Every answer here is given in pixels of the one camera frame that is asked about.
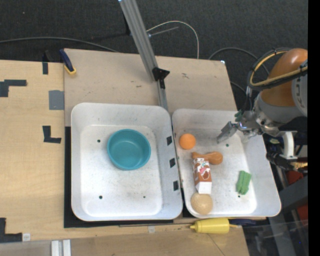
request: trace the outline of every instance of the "robotic hand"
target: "robotic hand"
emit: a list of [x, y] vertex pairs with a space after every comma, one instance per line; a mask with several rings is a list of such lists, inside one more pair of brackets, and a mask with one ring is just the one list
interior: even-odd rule
[[[269, 58], [283, 54], [273, 66], [267, 80], [253, 83], [254, 73]], [[293, 134], [296, 131], [280, 131], [279, 127], [297, 117], [308, 117], [308, 51], [301, 48], [280, 48], [262, 56], [248, 74], [247, 97], [252, 90], [259, 93], [251, 110], [240, 110], [235, 123], [229, 121], [217, 137], [220, 143], [241, 131], [249, 139], [264, 133], [283, 137], [285, 160], [294, 156]]]

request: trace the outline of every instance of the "gray tape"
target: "gray tape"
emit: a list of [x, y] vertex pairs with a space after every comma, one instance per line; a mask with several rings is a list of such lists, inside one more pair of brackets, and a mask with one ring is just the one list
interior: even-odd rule
[[49, 91], [49, 109], [64, 110], [65, 109], [65, 92], [60, 90]]

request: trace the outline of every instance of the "wooden table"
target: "wooden table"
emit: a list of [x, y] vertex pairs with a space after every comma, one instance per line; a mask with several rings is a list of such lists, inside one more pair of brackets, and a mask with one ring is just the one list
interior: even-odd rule
[[[205, 255], [249, 255], [242, 228], [224, 235], [195, 233], [189, 229], [193, 218], [156, 225], [153, 233], [148, 225], [64, 228], [65, 127], [72, 107], [80, 102], [158, 104], [157, 88], [139, 55], [65, 51], [77, 70], [73, 76], [62, 63], [49, 62], [44, 74], [41, 62], [0, 61], [0, 82], [27, 81], [26, 86], [9, 86], [8, 97], [0, 97], [0, 218], [6, 218], [6, 234], [29, 233], [32, 241], [72, 239], [76, 255], [90, 250], [103, 255], [106, 241], [120, 255], [142, 249], [145, 254], [139, 255], [147, 255], [157, 251], [158, 243], [168, 246], [169, 255], [191, 247]], [[171, 114], [179, 108], [236, 111], [223, 63], [156, 58], [160, 68], [170, 71], [165, 85]], [[64, 92], [64, 110], [50, 109], [49, 91], [54, 90]], [[50, 126], [51, 137], [61, 142], [44, 142], [43, 126]]]

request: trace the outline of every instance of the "white cable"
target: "white cable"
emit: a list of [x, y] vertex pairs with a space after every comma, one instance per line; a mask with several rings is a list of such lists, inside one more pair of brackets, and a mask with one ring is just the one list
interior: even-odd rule
[[189, 24], [183, 22], [183, 21], [179, 21], [179, 20], [171, 20], [171, 21], [167, 21], [167, 22], [164, 22], [164, 23], [161, 23], [159, 25], [156, 25], [152, 28], [149, 28], [148, 30], [146, 30], [146, 32], [149, 32], [151, 30], [154, 30], [162, 25], [165, 25], [165, 24], [168, 24], [168, 23], [181, 23], [181, 24], [184, 24], [186, 26], [188, 26], [190, 29], [192, 29], [193, 33], [195, 34], [195, 38], [196, 38], [196, 47], [197, 47], [197, 53], [196, 53], [196, 58], [199, 59], [199, 39], [198, 39], [198, 35], [197, 35], [197, 32], [195, 31], [195, 29], [190, 26]]

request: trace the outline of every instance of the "dark background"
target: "dark background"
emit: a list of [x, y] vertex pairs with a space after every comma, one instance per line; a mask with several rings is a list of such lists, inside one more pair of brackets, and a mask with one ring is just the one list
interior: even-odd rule
[[[224, 60], [237, 108], [245, 101], [242, 89], [255, 57], [281, 47], [308, 49], [307, 0], [136, 0], [146, 29], [168, 21], [192, 26], [199, 39], [199, 58]], [[155, 55], [197, 58], [194, 32], [181, 23], [152, 30]], [[42, 61], [45, 51], [60, 61], [63, 48], [107, 51], [58, 37], [88, 41], [122, 53], [138, 53], [118, 0], [0, 1], [0, 59]], [[261, 80], [266, 73], [261, 73]]]

